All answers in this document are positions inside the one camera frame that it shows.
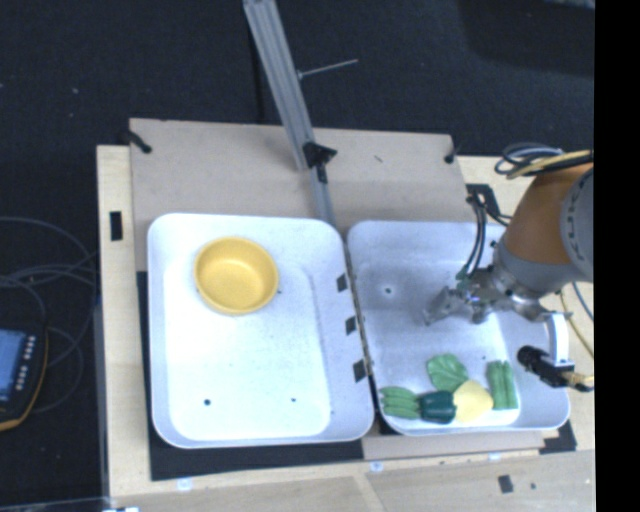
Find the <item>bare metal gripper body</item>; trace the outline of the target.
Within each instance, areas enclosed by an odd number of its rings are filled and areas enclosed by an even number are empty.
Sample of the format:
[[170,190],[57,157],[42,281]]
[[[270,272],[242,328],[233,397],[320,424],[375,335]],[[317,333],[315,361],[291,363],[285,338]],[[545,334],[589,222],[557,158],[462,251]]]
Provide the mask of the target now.
[[519,283],[502,267],[477,268],[473,272],[463,268],[457,274],[457,289],[470,308],[473,304],[491,303],[493,313],[512,311],[527,320],[546,319],[541,295]]

